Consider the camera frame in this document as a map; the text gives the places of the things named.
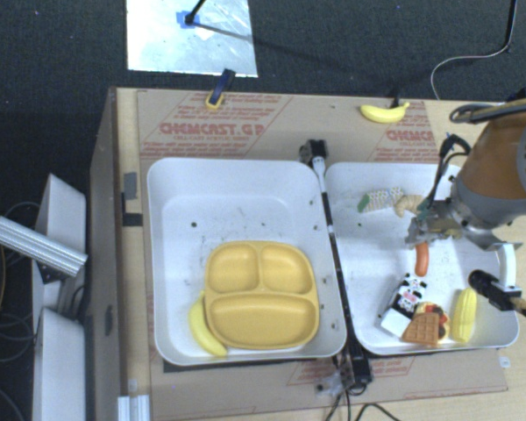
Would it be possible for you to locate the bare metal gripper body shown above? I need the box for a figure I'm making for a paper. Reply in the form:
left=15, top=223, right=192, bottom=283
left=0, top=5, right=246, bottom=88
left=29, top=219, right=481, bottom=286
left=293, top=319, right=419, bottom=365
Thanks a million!
left=404, top=198, right=471, bottom=247

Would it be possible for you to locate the tan croissant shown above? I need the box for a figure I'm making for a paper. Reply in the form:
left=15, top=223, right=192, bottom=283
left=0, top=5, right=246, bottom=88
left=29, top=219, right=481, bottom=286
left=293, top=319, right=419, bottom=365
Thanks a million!
left=394, top=193, right=424, bottom=219

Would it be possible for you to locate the orange sausage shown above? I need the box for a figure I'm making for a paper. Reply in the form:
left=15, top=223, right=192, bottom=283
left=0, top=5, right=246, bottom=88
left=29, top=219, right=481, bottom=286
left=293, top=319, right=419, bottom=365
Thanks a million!
left=414, top=242, right=431, bottom=278

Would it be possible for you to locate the white plastic tray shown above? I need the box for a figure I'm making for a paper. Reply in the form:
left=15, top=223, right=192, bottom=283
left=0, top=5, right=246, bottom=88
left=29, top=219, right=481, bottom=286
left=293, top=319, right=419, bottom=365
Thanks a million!
left=146, top=156, right=349, bottom=367
left=323, top=161, right=521, bottom=356

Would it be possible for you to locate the cow print milk carton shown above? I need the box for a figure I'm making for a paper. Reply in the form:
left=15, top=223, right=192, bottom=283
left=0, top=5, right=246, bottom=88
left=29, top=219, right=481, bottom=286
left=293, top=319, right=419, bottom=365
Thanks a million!
left=380, top=274, right=429, bottom=338

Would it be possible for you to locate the yellow corn cob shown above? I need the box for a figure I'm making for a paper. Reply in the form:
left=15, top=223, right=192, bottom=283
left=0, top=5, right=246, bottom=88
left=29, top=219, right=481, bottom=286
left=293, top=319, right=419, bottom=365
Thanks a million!
left=451, top=287, right=479, bottom=344

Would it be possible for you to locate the thin black and white rod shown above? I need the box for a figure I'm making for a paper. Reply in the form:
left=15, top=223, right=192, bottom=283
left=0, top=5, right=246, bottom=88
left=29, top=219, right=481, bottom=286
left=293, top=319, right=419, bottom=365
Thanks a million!
left=314, top=156, right=363, bottom=367

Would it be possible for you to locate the brown waffle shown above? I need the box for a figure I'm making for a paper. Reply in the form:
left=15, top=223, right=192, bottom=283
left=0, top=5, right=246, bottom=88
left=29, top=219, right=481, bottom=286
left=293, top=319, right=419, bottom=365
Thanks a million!
left=401, top=312, right=443, bottom=347

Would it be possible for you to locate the yellow banana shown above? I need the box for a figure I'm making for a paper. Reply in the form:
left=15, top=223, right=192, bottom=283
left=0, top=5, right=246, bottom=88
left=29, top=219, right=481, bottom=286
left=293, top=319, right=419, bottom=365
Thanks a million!
left=359, top=101, right=411, bottom=125
left=188, top=290, right=229, bottom=359

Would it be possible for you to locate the yellow divided plate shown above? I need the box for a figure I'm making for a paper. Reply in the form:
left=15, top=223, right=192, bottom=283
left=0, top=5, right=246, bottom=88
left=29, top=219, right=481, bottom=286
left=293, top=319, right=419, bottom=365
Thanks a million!
left=203, top=239, right=322, bottom=352

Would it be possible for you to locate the brown cardboard board red print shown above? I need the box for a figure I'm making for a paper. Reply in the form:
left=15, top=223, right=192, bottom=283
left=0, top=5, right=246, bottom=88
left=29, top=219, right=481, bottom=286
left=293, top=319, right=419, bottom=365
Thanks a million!
left=135, top=89, right=510, bottom=405

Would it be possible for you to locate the black cylinder on white bracket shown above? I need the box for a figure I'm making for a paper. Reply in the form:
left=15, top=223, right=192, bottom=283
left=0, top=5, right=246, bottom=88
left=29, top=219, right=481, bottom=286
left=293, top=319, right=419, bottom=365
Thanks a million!
left=467, top=241, right=524, bottom=312

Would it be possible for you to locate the black block with thin wires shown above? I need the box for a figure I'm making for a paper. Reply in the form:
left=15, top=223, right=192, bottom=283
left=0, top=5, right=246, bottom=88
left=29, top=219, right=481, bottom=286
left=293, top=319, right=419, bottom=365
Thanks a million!
left=299, top=138, right=331, bottom=167
left=332, top=352, right=373, bottom=395

